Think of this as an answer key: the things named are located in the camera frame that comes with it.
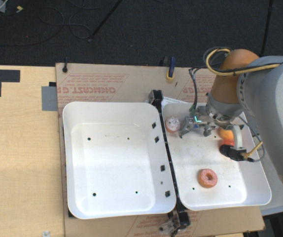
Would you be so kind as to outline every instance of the light wood surface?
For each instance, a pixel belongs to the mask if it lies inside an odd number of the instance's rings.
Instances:
[[[41,87],[54,67],[12,67],[19,83],[0,97],[0,237],[64,236],[57,112],[42,111]]]

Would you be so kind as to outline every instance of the empty white tray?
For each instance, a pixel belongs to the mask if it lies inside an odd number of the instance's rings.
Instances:
[[[72,102],[63,121],[68,207],[75,217],[173,210],[176,195],[154,106]]]
[[[164,120],[170,116],[182,121],[189,115],[192,104],[172,103],[163,108]],[[239,118],[234,124],[243,123]],[[167,133],[167,141],[176,174],[182,204],[191,210],[206,210],[247,205],[264,205],[271,200],[269,187],[261,162],[234,161],[219,152],[222,140],[213,130],[208,137],[204,129],[194,129],[183,135]],[[243,146],[247,152],[254,148],[249,128],[242,129]],[[257,152],[252,158],[259,158]],[[197,180],[201,169],[210,168],[218,176],[213,188],[203,188]]]

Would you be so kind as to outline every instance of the cardboard sheet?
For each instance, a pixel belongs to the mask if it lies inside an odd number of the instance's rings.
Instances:
[[[149,93],[162,90],[165,97],[185,102],[194,101],[194,86],[189,68],[175,68],[173,81],[166,80],[167,67],[122,65],[56,64],[57,96],[61,146],[63,200],[66,236],[82,237],[165,237],[159,225],[168,220],[166,214],[80,220],[70,217],[67,205],[65,147],[62,111],[74,101],[146,102]],[[208,70],[196,74],[198,102],[205,103],[215,75]],[[191,225],[180,237],[203,237],[263,230],[265,225],[257,206],[188,211]]]

